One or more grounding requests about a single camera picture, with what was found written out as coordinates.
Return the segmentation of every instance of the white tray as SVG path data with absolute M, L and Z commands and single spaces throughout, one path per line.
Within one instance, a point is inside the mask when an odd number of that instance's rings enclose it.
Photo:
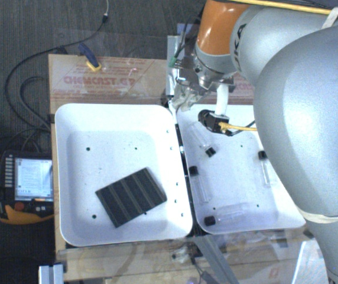
M 192 229 L 171 114 L 158 105 L 67 104 L 56 112 L 60 229 L 73 246 L 166 240 Z M 95 192 L 147 167 L 167 201 L 115 228 Z
M 198 113 L 203 109 L 215 110 L 215 106 L 195 104 L 191 110 L 177 113 L 188 167 L 197 166 L 209 198 L 208 202 L 202 201 L 199 186 L 190 177 L 196 218 L 202 229 L 211 234 L 226 234 L 303 226 L 304 218 L 270 163 L 271 187 L 265 187 L 264 172 L 258 159 L 258 152 L 263 147 L 257 132 L 244 131 L 227 137 L 206 130 L 206 138 L 216 154 L 208 157 L 204 153 L 187 129 L 197 121 Z M 245 126 L 254 119 L 253 106 L 229 105 L 227 116 L 231 124 Z M 234 221 L 205 225 L 205 217 L 217 215 L 226 206 L 232 206 L 231 214 L 235 209 Z

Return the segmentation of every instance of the bottle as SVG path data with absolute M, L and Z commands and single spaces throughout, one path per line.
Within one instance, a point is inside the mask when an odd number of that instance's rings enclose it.
M 188 173 L 190 175 L 191 185 L 194 186 L 201 204 L 208 203 L 211 199 L 209 193 L 206 192 L 202 177 L 199 175 L 196 166 L 189 167 Z
M 266 152 L 261 150 L 258 152 L 258 159 L 261 162 L 261 167 L 262 167 L 262 172 L 264 173 L 264 185 L 265 187 L 270 187 L 271 182 L 270 182 L 270 176 L 269 176 L 269 171 L 268 171 L 268 166 L 269 166 L 269 158 L 266 155 Z
M 210 132 L 204 127 L 200 122 L 196 121 L 191 123 L 188 126 L 189 136 L 194 137 L 196 139 L 197 145 L 209 156 L 212 157 L 216 151 L 211 146 Z
M 215 210 L 214 215 L 205 217 L 204 224 L 206 226 L 213 226 L 241 222 L 246 218 L 248 209 L 248 203 L 222 206 Z

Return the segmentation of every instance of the yellow cable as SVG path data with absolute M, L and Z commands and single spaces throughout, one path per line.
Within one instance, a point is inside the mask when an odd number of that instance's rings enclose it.
M 257 131 L 257 128 L 255 127 L 235 126 L 225 122 L 220 122 L 219 126 L 221 127 L 222 130 L 233 129 L 233 130 Z
M 291 9 L 293 11 L 311 12 L 314 14 L 321 14 L 321 15 L 329 15 L 331 11 L 330 9 L 323 9 L 323 8 L 317 8 L 317 7 L 305 7 L 302 5 L 266 1 L 266 0 L 228 0 L 228 1 L 240 2 L 244 4 L 262 5 L 265 7 L 285 8 L 285 9 Z

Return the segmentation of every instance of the red button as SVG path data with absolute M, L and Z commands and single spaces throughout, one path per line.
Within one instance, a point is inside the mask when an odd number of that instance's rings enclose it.
M 17 202 L 14 204 L 14 210 L 16 211 L 23 211 L 25 205 L 22 202 Z

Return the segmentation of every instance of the white strap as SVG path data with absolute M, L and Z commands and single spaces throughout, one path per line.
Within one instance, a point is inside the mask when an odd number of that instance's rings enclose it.
M 325 20 L 323 26 L 321 27 L 321 29 L 331 27 L 334 24 L 334 22 L 337 20 L 337 18 L 338 18 L 338 7 L 334 7 L 330 11 L 330 13 L 329 13 L 327 19 Z
M 299 207 L 297 208 L 304 219 L 313 223 L 328 224 L 338 222 L 338 217 L 328 217 L 326 215 L 311 214 L 309 212 L 302 211 Z

